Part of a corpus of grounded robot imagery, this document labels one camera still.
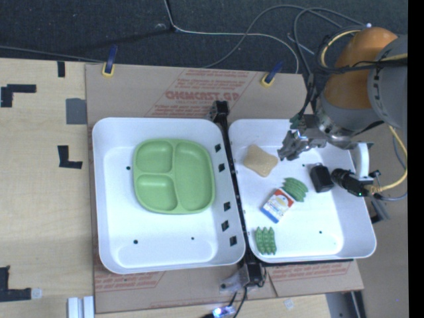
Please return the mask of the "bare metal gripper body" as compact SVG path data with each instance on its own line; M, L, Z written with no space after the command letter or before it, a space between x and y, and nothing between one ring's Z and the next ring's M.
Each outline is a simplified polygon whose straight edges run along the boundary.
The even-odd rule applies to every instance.
M344 115L297 115L297 131L311 147L323 148L326 144L332 144L343 150L351 149L354 146L352 137L361 130L359 123Z

